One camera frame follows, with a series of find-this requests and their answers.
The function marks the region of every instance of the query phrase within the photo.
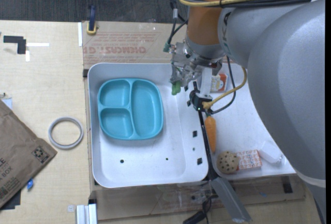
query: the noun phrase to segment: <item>blue divided plate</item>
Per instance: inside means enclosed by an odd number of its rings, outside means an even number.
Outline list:
[[[144,79],[106,81],[98,93],[102,131],[122,140],[150,139],[163,128],[163,106],[158,87]]]

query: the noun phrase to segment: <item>toy carrot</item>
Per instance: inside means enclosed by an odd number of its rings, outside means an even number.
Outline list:
[[[214,153],[216,150],[216,120],[210,115],[205,120],[205,128],[208,136],[209,147]]]

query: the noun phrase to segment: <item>brown paper bag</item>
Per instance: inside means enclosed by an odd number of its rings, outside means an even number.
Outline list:
[[[56,153],[0,100],[0,208]]]

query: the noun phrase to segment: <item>wooden table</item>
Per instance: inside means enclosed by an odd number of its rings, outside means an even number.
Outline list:
[[[0,92],[12,96],[14,113],[40,138],[48,139],[48,128],[57,118],[77,118],[86,131],[83,52],[78,24],[66,22],[0,21]],[[3,36],[23,36],[27,43],[49,43],[30,47],[30,61],[18,55],[17,45],[3,43]],[[54,138],[68,144],[78,137],[71,123],[58,125]],[[89,162],[87,137],[75,148],[57,150],[55,158],[34,177],[30,191],[22,189],[21,205],[0,211],[1,223],[75,223],[72,209],[87,204]],[[311,193],[295,201],[246,206],[254,223],[319,223]],[[100,223],[182,223],[194,212],[139,218],[104,220]],[[233,223],[225,208],[211,211],[212,223]]]

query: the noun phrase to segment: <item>robotic arm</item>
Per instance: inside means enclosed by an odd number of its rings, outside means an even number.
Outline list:
[[[262,122],[326,222],[325,0],[179,1],[189,6],[186,36],[164,49],[172,53],[173,94],[202,79],[190,99],[210,114],[208,74],[225,56],[246,69]]]

